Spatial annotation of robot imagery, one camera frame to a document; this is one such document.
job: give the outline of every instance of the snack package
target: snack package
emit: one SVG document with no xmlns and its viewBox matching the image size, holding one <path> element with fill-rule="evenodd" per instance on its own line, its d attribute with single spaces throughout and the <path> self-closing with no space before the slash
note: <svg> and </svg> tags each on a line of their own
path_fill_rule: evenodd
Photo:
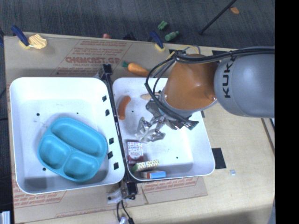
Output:
<svg viewBox="0 0 299 224">
<path fill-rule="evenodd" d="M 126 144 L 128 165 L 135 165 L 138 162 L 143 162 L 142 143 L 138 141 L 127 141 Z"/>
</svg>

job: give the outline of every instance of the blue plastic plate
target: blue plastic plate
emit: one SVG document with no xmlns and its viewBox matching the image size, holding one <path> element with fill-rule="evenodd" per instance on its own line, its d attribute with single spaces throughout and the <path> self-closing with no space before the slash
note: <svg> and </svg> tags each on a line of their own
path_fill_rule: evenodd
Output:
<svg viewBox="0 0 299 224">
<path fill-rule="evenodd" d="M 90 126 L 69 117 L 56 119 L 41 138 L 39 161 L 74 182 L 86 182 L 98 172 L 107 153 L 107 140 Z"/>
</svg>

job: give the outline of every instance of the cardboard sheet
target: cardboard sheet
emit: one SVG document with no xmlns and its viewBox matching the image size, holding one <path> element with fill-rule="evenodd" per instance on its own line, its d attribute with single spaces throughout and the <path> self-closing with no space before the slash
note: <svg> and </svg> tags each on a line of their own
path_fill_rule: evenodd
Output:
<svg viewBox="0 0 299 224">
<path fill-rule="evenodd" d="M 122 62 L 135 62 L 150 70 L 167 58 L 170 49 L 181 47 L 181 45 L 166 44 L 167 49 L 160 52 L 151 42 L 48 34 L 41 34 L 41 37 L 48 41 L 47 47 L 41 50 L 24 49 L 19 45 L 17 37 L 5 37 L 8 119 L 13 172 L 15 171 L 14 146 L 9 115 L 9 86 L 13 80 L 19 77 L 93 77 L 103 63 L 112 65 L 113 81 L 119 77 L 137 77 L 122 67 Z M 30 195 L 20 190 L 14 174 L 12 180 L 14 215 L 17 224 L 116 209 L 116 204 L 107 203 L 106 193 L 115 191 L 118 188 L 117 184 Z M 139 193 L 134 201 L 127 203 L 127 206 L 207 195 L 201 176 L 139 183 L 137 186 Z"/>
</svg>

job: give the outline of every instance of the small box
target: small box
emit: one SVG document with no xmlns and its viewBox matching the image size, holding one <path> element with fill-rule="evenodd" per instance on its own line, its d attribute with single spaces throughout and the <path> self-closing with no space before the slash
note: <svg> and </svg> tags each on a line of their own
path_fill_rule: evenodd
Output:
<svg viewBox="0 0 299 224">
<path fill-rule="evenodd" d="M 134 172 L 140 172 L 143 170 L 154 169 L 158 165 L 159 165 L 158 159 L 150 160 L 150 161 L 146 161 L 146 162 L 139 162 L 132 167 L 131 171 L 132 171 L 132 173 L 134 173 Z"/>
<path fill-rule="evenodd" d="M 165 178 L 166 172 L 159 170 L 142 171 L 140 172 L 140 176 L 147 179 Z"/>
<path fill-rule="evenodd" d="M 143 162 L 143 147 L 138 141 L 127 141 L 127 160 L 128 165 L 135 165 L 138 162 Z"/>
</svg>

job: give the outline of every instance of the orange toy carrot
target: orange toy carrot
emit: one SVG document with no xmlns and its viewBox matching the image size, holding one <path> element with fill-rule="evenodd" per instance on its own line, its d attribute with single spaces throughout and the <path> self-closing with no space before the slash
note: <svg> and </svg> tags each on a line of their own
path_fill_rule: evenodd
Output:
<svg viewBox="0 0 299 224">
<path fill-rule="evenodd" d="M 143 76 L 143 77 L 147 77 L 149 72 L 144 69 L 143 67 L 141 67 L 140 65 L 136 64 L 136 63 L 123 63 L 122 64 L 123 67 L 127 67 L 128 70 L 136 75 L 140 75 L 140 76 Z"/>
<path fill-rule="evenodd" d="M 120 120 L 124 120 L 126 118 L 126 107 L 128 103 L 131 101 L 130 96 L 125 96 L 118 107 L 118 116 Z"/>
</svg>

